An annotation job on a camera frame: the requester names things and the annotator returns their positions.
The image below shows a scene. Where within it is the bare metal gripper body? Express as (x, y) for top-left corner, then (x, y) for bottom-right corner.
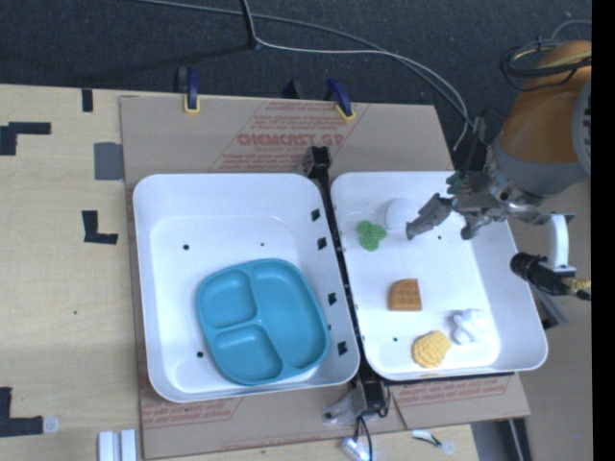
(450, 169), (545, 224)

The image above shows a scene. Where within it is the white egg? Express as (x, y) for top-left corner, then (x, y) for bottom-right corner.
(384, 197), (418, 231)

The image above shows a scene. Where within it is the white plastic tray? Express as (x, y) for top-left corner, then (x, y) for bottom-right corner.
(132, 172), (361, 403)
(330, 170), (550, 382)

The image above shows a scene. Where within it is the green broccoli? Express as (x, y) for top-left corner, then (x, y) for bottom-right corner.
(356, 220), (388, 253)

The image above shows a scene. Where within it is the orange waffle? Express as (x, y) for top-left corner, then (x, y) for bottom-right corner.
(387, 279), (424, 313)

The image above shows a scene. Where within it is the thin black rod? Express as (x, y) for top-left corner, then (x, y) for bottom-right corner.
(317, 173), (381, 387)

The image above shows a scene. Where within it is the white toy figure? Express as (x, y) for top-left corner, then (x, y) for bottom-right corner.
(451, 307), (487, 347)

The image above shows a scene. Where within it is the yellow corn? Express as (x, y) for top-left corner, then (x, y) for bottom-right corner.
(411, 330), (454, 369)

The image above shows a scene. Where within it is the blue divided plate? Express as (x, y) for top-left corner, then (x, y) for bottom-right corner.
(195, 257), (332, 387)

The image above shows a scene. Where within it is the brown cardboard board red print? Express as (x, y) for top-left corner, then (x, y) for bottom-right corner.
(118, 94), (532, 460)

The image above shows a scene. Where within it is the black cylinder on white bracket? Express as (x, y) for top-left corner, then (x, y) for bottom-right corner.
(509, 212), (578, 298)

